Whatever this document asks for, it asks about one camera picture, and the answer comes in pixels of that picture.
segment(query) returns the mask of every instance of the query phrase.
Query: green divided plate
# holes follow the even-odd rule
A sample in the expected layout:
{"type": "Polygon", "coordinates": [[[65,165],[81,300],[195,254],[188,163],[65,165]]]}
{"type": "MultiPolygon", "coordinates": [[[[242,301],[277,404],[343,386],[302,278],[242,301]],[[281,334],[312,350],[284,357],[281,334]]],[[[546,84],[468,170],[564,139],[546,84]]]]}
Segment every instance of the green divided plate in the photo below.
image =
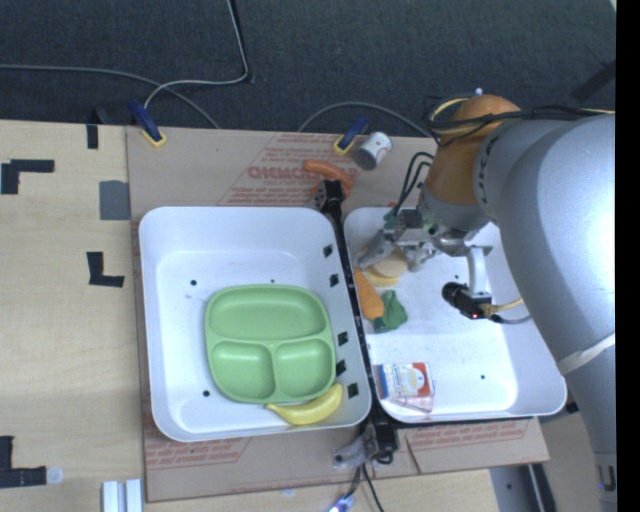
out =
{"type": "Polygon", "coordinates": [[[225,288],[209,299],[205,334],[213,380],[233,400],[310,400],[335,379],[329,317],[318,296],[305,288],[225,288]]]}

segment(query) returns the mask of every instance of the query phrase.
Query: blue and yellow clamp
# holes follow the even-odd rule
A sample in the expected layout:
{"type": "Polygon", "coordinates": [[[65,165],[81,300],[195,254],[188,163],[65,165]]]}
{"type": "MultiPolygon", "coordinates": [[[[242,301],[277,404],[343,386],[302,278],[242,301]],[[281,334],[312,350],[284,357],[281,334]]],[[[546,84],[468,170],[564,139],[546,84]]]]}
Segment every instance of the blue and yellow clamp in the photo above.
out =
{"type": "Polygon", "coordinates": [[[359,118],[344,135],[338,137],[333,144],[333,150],[340,156],[346,155],[353,147],[356,136],[364,133],[369,127],[369,119],[366,117],[359,118]]]}
{"type": "Polygon", "coordinates": [[[127,110],[142,128],[142,135],[154,148],[159,148],[167,141],[167,137],[158,129],[158,125],[149,111],[135,100],[127,101],[127,110]]]}

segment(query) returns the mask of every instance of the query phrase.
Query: yellow banana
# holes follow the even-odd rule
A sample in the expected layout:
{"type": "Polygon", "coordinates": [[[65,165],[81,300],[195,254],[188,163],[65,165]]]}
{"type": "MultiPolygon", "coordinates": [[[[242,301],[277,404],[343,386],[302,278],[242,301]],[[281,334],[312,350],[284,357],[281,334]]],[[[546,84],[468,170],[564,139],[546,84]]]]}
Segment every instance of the yellow banana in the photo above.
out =
{"type": "Polygon", "coordinates": [[[310,425],[331,416],[342,401],[342,384],[336,382],[318,398],[299,405],[267,404],[265,407],[292,425],[310,425]]]}

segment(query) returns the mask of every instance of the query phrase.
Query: white plastic container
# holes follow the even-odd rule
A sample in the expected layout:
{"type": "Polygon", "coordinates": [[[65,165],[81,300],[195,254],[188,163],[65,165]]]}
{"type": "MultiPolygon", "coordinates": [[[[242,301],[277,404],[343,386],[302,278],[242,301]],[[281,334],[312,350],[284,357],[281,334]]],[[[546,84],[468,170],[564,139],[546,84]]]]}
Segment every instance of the white plastic container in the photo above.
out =
{"type": "Polygon", "coordinates": [[[144,216],[139,236],[151,406],[165,435],[203,441],[346,427],[367,416],[371,393],[355,320],[333,227],[322,214],[163,207],[144,216]],[[214,384],[205,348],[207,301],[226,287],[263,283],[302,286],[327,310],[344,396],[321,423],[292,426],[262,404],[226,398],[214,384]]]}
{"type": "MultiPolygon", "coordinates": [[[[352,262],[383,225],[388,208],[361,208],[345,221],[352,262]]],[[[519,297],[500,235],[488,225],[471,241],[493,246],[486,257],[494,304],[519,297]]],[[[387,413],[405,423],[467,421],[554,414],[566,401],[566,385],[533,321],[518,325],[470,320],[442,298],[447,282],[468,283],[466,258],[440,254],[393,287],[408,313],[398,329],[376,334],[364,320],[372,365],[424,362],[435,389],[429,414],[381,400],[387,413]]],[[[528,314],[524,305],[505,318],[528,314]]]]}

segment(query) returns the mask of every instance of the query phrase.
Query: dark background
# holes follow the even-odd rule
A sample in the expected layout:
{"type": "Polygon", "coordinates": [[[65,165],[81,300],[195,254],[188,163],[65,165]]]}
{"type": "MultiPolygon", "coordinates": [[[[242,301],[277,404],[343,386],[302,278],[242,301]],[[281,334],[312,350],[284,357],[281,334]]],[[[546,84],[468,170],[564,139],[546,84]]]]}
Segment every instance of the dark background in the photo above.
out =
{"type": "MultiPolygon", "coordinates": [[[[336,102],[391,109],[424,126],[432,97],[480,87],[523,108],[615,109],[616,10],[609,0],[235,0],[251,80],[176,90],[221,128],[296,131],[336,102]]],[[[93,67],[156,82],[242,74],[226,0],[0,0],[0,63],[93,67]]],[[[93,73],[0,67],[0,118],[127,124],[154,87],[93,73]]],[[[160,125],[209,127],[166,92],[160,125]]],[[[390,115],[334,109],[307,131],[417,135],[390,115]]]]}

